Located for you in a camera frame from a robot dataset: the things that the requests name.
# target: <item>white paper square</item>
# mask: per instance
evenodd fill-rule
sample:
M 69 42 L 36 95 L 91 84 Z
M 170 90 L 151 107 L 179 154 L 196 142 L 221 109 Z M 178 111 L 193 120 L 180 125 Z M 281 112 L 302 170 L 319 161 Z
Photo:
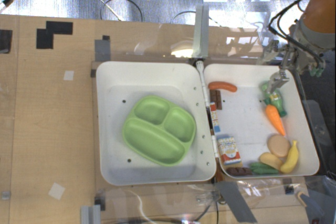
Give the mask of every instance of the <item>white paper square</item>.
M 57 183 L 54 183 L 48 194 L 52 196 L 52 198 L 61 200 L 64 190 L 65 190 L 64 187 L 62 187 L 61 185 L 58 185 Z
M 75 74 L 74 71 L 65 71 L 64 73 L 64 80 L 73 80 L 73 75 Z

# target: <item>toy banana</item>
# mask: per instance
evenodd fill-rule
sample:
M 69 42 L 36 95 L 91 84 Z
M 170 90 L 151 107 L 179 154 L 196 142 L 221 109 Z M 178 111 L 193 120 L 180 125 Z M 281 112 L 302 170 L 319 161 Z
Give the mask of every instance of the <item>toy banana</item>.
M 287 159 L 285 163 L 281 166 L 280 171 L 283 173 L 290 173 L 293 171 L 294 167 L 296 166 L 298 159 L 299 159 L 299 151 L 296 146 L 297 141 L 293 140 L 292 147 L 290 148 L 288 152 Z

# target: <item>green bottle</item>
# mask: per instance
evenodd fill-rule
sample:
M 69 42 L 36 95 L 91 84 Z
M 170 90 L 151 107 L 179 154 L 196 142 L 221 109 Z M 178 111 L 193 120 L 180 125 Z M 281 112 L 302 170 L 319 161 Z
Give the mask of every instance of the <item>green bottle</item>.
M 265 97 L 266 97 L 266 99 L 264 99 L 264 102 L 266 104 L 274 105 L 277 108 L 281 118 L 286 116 L 287 113 L 282 107 L 282 97 L 280 95 L 280 92 L 278 91 L 278 89 L 275 89 L 273 93 L 267 93 L 266 92 L 267 85 L 268 83 L 266 82 L 265 84 L 261 86 L 261 89 L 263 90 Z

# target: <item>wooden surface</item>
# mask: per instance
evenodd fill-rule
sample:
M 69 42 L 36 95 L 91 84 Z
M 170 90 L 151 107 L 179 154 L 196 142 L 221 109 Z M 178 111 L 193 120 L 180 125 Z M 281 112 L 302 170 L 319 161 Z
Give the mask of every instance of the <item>wooden surface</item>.
M 36 29 L 46 28 L 47 20 L 73 22 L 73 35 L 54 35 L 54 49 L 38 50 Z M 97 181 L 93 125 L 97 115 L 90 78 L 94 43 L 102 35 L 111 37 L 112 59 L 176 61 L 170 53 L 181 40 L 192 40 L 192 26 L 1 15 L 0 29 L 13 30 L 14 45 L 10 54 L 0 55 L 0 191 L 12 193 L 10 201 L 0 200 L 1 224 L 79 223 L 80 207 L 93 205 L 99 190 L 114 206 L 102 213 L 106 219 L 115 212 L 140 216 L 139 204 L 130 207 L 139 198 L 143 211 L 153 216 L 184 208 L 196 215 L 202 211 L 195 199 L 200 191 L 190 185 L 119 189 Z M 248 42 L 254 32 L 211 27 L 209 36 L 214 61 L 261 54 L 258 42 Z M 74 71 L 74 79 L 64 80 L 65 71 Z M 65 188 L 59 200 L 48 195 L 54 183 Z M 289 204 L 278 204 L 288 199 L 283 193 L 250 200 L 257 219 L 286 213 L 285 219 L 294 216 L 301 223 L 306 217 L 303 207 L 293 197 Z M 225 222 L 220 223 L 236 223 L 227 207 L 221 210 Z M 209 219 L 202 223 L 210 223 L 213 215 L 207 214 L 204 219 Z

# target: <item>brown chocolate bar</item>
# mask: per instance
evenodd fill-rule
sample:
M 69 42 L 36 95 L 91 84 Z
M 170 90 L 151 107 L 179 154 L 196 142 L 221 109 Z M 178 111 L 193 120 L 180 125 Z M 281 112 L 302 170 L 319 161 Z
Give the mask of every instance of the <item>brown chocolate bar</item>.
M 210 102 L 215 102 L 216 109 L 222 110 L 222 97 L 219 90 L 210 90 Z
M 230 167 L 226 170 L 232 176 L 247 176 L 252 175 L 252 171 L 247 167 Z

